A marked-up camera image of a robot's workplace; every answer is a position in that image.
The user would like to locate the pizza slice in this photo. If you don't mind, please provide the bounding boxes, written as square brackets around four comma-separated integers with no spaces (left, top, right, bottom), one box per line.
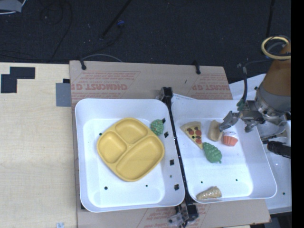
[180,121,203,150]

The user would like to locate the black block with thin wires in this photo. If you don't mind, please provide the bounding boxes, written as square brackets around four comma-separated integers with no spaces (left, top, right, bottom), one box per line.
[184,202,200,222]
[160,86,173,102]

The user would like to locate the yellow waffle cone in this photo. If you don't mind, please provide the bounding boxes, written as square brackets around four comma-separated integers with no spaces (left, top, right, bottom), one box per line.
[196,186,223,201]

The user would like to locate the black cylinder on white bracket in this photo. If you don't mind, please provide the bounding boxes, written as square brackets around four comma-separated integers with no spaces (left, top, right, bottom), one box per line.
[257,119,292,160]

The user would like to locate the thin black rod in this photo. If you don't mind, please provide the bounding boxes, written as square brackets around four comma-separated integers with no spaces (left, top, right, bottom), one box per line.
[164,96,193,208]

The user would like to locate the large green grapes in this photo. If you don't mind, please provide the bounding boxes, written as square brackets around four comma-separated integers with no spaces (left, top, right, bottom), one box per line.
[202,142,223,164]

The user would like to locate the brown cardboard board red print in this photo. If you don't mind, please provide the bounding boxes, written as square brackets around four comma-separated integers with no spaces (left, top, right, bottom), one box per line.
[69,60,272,228]

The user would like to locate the white plastic tray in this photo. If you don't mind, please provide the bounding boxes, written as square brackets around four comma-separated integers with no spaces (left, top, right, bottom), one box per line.
[171,98,278,204]
[75,98,186,213]

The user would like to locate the yellow divided plate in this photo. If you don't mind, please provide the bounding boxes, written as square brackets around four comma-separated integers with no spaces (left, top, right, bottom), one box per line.
[96,117,166,182]

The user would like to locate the orange cupcake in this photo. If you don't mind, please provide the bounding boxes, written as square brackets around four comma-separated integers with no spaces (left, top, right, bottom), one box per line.
[221,131,239,147]

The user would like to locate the tan bread bun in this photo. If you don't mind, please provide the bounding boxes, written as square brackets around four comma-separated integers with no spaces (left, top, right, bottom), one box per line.
[207,119,224,142]

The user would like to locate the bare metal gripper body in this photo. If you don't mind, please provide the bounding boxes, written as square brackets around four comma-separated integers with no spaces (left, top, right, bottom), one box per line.
[238,99,291,126]

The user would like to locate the small green grapes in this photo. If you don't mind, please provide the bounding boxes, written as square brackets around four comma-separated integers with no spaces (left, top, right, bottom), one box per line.
[150,119,165,136]

